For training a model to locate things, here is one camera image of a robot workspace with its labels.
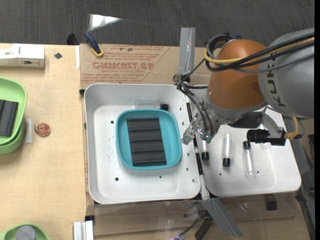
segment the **cardboard sheet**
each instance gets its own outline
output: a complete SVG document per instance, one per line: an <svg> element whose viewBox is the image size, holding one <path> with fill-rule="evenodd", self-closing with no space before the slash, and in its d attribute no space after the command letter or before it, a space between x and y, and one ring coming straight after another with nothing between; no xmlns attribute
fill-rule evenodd
<svg viewBox="0 0 320 240"><path fill-rule="evenodd" d="M97 58L89 44L80 46L81 88L95 83L171 84L179 69L179 47L101 44L104 54ZM203 58L196 48L194 64ZM197 84L208 84L211 72L203 63L192 75Z"/></svg>

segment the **black cord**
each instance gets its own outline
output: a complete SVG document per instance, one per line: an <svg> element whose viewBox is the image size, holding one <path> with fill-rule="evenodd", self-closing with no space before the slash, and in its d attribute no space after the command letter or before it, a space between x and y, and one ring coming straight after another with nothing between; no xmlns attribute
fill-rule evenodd
<svg viewBox="0 0 320 240"><path fill-rule="evenodd" d="M264 73L264 72L269 72L269 71L272 71L272 70L278 70L278 69L284 68L284 67L286 67L288 65L291 65L291 64L306 60L306 59L314 57L314 56L315 56L315 54L311 53L311 54L308 54L306 56L302 56L302 57L293 59L293 60L291 60L291 61L289 61L287 63L279 64L277 66L260 68L260 69L257 69L257 70L249 70L249 69L244 69L244 68L230 68L230 69L238 71L238 72L242 72L242 73L248 73L248 74ZM207 61L207 60L205 62L205 65L211 72L220 72L220 71L226 70L226 69L221 70L219 68L211 67L210 64L209 64L209 61Z"/></svg>
<svg viewBox="0 0 320 240"><path fill-rule="evenodd" d="M184 81L186 81L188 79L188 77L190 77L190 75L196 71L197 68L200 67L200 65L205 61L206 59L203 58L199 63L198 65L195 66L195 68L193 70L191 70L188 74L186 74L184 76L184 78L182 78L182 80L180 81L180 83L177 85L177 88L179 88L181 86L181 83L183 83Z"/></svg>
<svg viewBox="0 0 320 240"><path fill-rule="evenodd" d="M188 87L189 89L206 89L208 88L208 85L201 85L201 86L190 86L190 85L185 85L186 87Z"/></svg>
<svg viewBox="0 0 320 240"><path fill-rule="evenodd" d="M219 34L214 36L206 43L206 53L212 58L215 57L211 51L216 49L217 43L221 41L227 42L231 39L230 34Z"/></svg>
<svg viewBox="0 0 320 240"><path fill-rule="evenodd" d="M183 232L181 232L180 234L178 234L178 237L182 237L182 236L185 235L188 231L190 231L190 230L193 228L193 226L197 223L197 221L198 221L199 219L203 219L203 218L201 218L201 217L197 218L186 230L184 230Z"/></svg>
<svg viewBox="0 0 320 240"><path fill-rule="evenodd" d="M255 58L258 58L258 57L261 57L267 53L270 53L274 50L277 50L279 48L282 48L282 47L285 47L285 46L288 46L288 45L291 45L291 44L294 44L294 43L297 43L299 41L303 41L303 40L306 40L306 39L309 39L309 38L312 38L315 36L315 32L312 32L312 33L308 33L308 34L304 34L304 35L301 35L301 36L298 36L298 37L295 37L295 38L292 38L292 39L289 39L289 40L286 40L286 41L283 41L281 43L278 43L276 45L273 45L273 46L270 46L264 50L261 50L259 52L256 52L252 55L249 55L243 59L240 59L236 62L233 62L233 63L230 63L230 64L217 64L217 65L222 65L220 67L218 67L219 70L226 70L226 69L230 69L230 68L233 68L233 67L237 67L247 61L250 61L252 59L255 59Z"/></svg>
<svg viewBox="0 0 320 240"><path fill-rule="evenodd" d="M183 82L181 84L183 86L184 89L186 89L186 92L189 93L191 96L195 96L195 94L193 92L190 91L190 89L188 89L187 85ZM209 121L209 126L210 126L210 135L212 136L213 135L213 132L214 132L214 127L213 127L213 124L210 120L210 116L205 108L205 106L202 104L202 102L199 102L199 105L202 109L202 111L205 113L205 116L207 117L208 121Z"/></svg>
<svg viewBox="0 0 320 240"><path fill-rule="evenodd" d="M203 128L204 128L204 131L207 132L208 130L208 127L207 127L207 122L206 122L206 118L204 116L204 113L202 113L202 109L201 107L199 106L199 104L195 101L195 99L189 94L187 93L185 90L183 90L181 87L177 87L177 89L182 92L184 95L186 95L190 101L192 101L192 103L196 106L197 110L199 111L199 114L202 118L202 121L203 121Z"/></svg>
<svg viewBox="0 0 320 240"><path fill-rule="evenodd" d="M280 51L278 53L271 54L269 56L266 56L264 58L258 59L258 60L253 61L253 62L241 64L240 66L234 66L234 67L232 67L232 69L240 69L240 68L245 68L245 67L253 66L253 65L256 65L256 64L260 64L262 62L273 60L273 59L275 59L277 57L280 57L280 56L283 56L285 54L289 54L289 53L292 53L292 52L295 52L295 51L299 51L301 49L307 48L307 47L312 46L312 45L315 45L315 41L304 43L304 44L301 44L299 46L292 47L292 48L289 48L287 50L283 50L283 51Z"/></svg>

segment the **green container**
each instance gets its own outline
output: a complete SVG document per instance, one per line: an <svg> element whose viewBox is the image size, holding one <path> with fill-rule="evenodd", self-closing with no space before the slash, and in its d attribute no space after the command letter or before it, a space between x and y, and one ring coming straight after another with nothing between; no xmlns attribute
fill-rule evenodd
<svg viewBox="0 0 320 240"><path fill-rule="evenodd" d="M25 129L25 126L22 123L18 133L16 134L16 137L11 141L9 141L8 143L0 145L0 155L11 153L20 146L24 136L24 129Z"/></svg>
<svg viewBox="0 0 320 240"><path fill-rule="evenodd" d="M7 229L6 231L3 231L0 233L0 240L16 240L16 233L18 229L23 226L30 226L35 230L36 240L51 240L47 233L40 226L30 222L21 223Z"/></svg>
<svg viewBox="0 0 320 240"><path fill-rule="evenodd" d="M0 136L1 147L1 145L8 144L9 142L17 138L17 134L21 128L21 124L23 123L24 113L26 109L27 91L21 83L0 76L0 100L18 103L18 109L14 121L12 135L10 137Z"/></svg>

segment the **transparent plastic vial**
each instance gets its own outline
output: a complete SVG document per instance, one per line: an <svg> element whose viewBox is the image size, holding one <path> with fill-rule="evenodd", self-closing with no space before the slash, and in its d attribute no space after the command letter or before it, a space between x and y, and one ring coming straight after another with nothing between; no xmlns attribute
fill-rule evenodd
<svg viewBox="0 0 320 240"><path fill-rule="evenodd" d="M225 168L229 168L231 165L232 158L232 150L233 150L233 137L230 133L226 133L223 135L223 145L222 145L222 166Z"/></svg>
<svg viewBox="0 0 320 240"><path fill-rule="evenodd" d="M135 109L157 109L168 111L168 104L163 104L158 101L153 100L137 100L135 102Z"/></svg>
<svg viewBox="0 0 320 240"><path fill-rule="evenodd" d="M199 147L199 151L201 153L201 159L203 161L208 161L210 158L210 146L205 140L203 140L201 143L202 145L200 145Z"/></svg>
<svg viewBox="0 0 320 240"><path fill-rule="evenodd" d="M254 164L254 151L251 149L251 144L249 141L244 141L242 150L242 162L244 174L246 177L255 179L256 178L256 170Z"/></svg>

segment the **black cable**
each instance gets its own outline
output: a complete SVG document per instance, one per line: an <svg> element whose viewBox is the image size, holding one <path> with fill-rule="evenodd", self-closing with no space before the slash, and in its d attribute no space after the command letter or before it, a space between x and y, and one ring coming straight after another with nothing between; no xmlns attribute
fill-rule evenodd
<svg viewBox="0 0 320 240"><path fill-rule="evenodd" d="M197 232L194 234L194 237L196 240L203 240L205 237L206 233L212 226L212 217L210 216L209 218L203 218L204 221L200 228L197 230Z"/></svg>
<svg viewBox="0 0 320 240"><path fill-rule="evenodd" d="M197 221L199 220L199 219L202 219L202 218L197 218L186 230L184 230L183 232L181 232L180 234L178 234L178 237L182 237L183 235L185 235L188 231L190 231L192 228L193 228L193 226L197 223Z"/></svg>
<svg viewBox="0 0 320 240"><path fill-rule="evenodd" d="M297 59L293 59L293 60L291 60L291 61L289 61L287 63L279 64L277 66L260 68L260 69L257 69L257 70L248 70L248 69L244 69L244 68L230 68L230 69L238 71L238 72L242 72L242 73L248 73L248 74L264 73L264 72L269 72L269 71L272 71L272 70L278 70L278 69L281 69L281 68L286 67L288 65L291 65L291 64L306 60L308 58L313 57L314 55L315 55L314 53L311 53L309 55L306 55L306 56L303 56L303 57L299 57ZM210 64L209 64L209 61L207 61L207 60L205 61L205 65L208 68L208 70L210 70L211 72L220 72L220 71L224 71L225 70L225 69L221 70L219 68L211 67Z"/></svg>
<svg viewBox="0 0 320 240"><path fill-rule="evenodd" d="M208 128L207 128L207 122L206 122L206 118L204 116L204 114L202 113L202 109L201 107L199 106L199 104L195 101L195 99L189 94L187 93L185 90L183 90L181 87L177 87L177 89L182 92L184 95L186 95L190 101L192 101L192 103L195 105L195 107L197 108L197 110L199 111L199 114L202 118L202 121L203 121L203 128L204 128L204 131L207 132Z"/></svg>
<svg viewBox="0 0 320 240"><path fill-rule="evenodd" d="M200 65L201 65L205 60L206 60L206 59L203 58L203 59L198 63L198 65L195 66L195 68L194 68L193 70L191 70L188 74L186 74L186 75L182 78L182 80L180 81L180 83L177 85L177 88L180 87L180 86L181 86L181 83L183 83L184 81L186 81L186 80L188 79L188 77L189 77L193 72L195 72L196 69L199 68Z"/></svg>
<svg viewBox="0 0 320 240"><path fill-rule="evenodd" d="M190 86L190 85L186 84L185 86L188 87L189 89L206 89L206 88L208 88L208 85Z"/></svg>
<svg viewBox="0 0 320 240"><path fill-rule="evenodd" d="M186 85L184 82L183 82L181 85L186 89L186 91L187 91L191 96L195 96L195 97L196 97L196 95L195 95L193 92L191 92L190 89L187 88L187 85ZM205 113L205 116L207 117L207 119L208 119L208 121L209 121L210 135L212 136L212 134L213 134L213 132L214 132L214 127L213 127L213 124L212 124L212 122L211 122L211 120L210 120L210 116L209 116L209 114L208 114L205 106L202 104L202 102L199 102L199 105L200 105L202 111Z"/></svg>
<svg viewBox="0 0 320 240"><path fill-rule="evenodd" d="M211 51L216 49L216 44L220 41L227 42L231 39L232 38L229 34L219 34L214 36L206 43L206 53L212 58L215 57Z"/></svg>
<svg viewBox="0 0 320 240"><path fill-rule="evenodd" d="M253 62L249 62L249 63L245 63L245 64L241 64L239 66L234 66L232 67L233 69L240 69L240 68L246 68L246 67L249 67L249 66L253 66L253 65L256 65L256 64L260 64L262 62L266 62L266 61L269 61L269 60L273 60L277 57L280 57L280 56L283 56L285 54L289 54L289 53L292 53L292 52L295 52L295 51L299 51L301 49L304 49L304 48L307 48L309 46L312 46L312 45L315 45L315 41L311 41L311 42L308 42L308 43L304 43L304 44L301 44L299 46L296 46L296 47L292 47L292 48L289 48L287 50L283 50L283 51L280 51L278 53L273 53L269 56L266 56L264 58L261 58L261 59L258 59L256 61L253 61Z"/></svg>
<svg viewBox="0 0 320 240"><path fill-rule="evenodd" d="M225 69L230 69L230 68L233 68L233 67L236 67L238 65L241 65L247 61L250 61L252 59L255 59L255 58L258 58L258 57L261 57L267 53L270 53L274 50L277 50L279 48L282 48L282 47L285 47L285 46L288 46L288 45L292 45L294 43L297 43L297 42L300 42L300 41L304 41L306 39L309 39L309 38L312 38L315 36L315 32L312 32L312 33L308 33L308 34L304 34L304 35L301 35L301 36L298 36L298 37L295 37L295 38L292 38L292 39L289 39L287 41L283 41L281 43L278 43L276 45L273 45L273 46L270 46L264 50L261 50L261 51L258 51L252 55L249 55L243 59L240 59L236 62L233 62L233 63L230 63L228 65L223 65L223 66L220 66L219 69L220 70L225 70Z"/></svg>

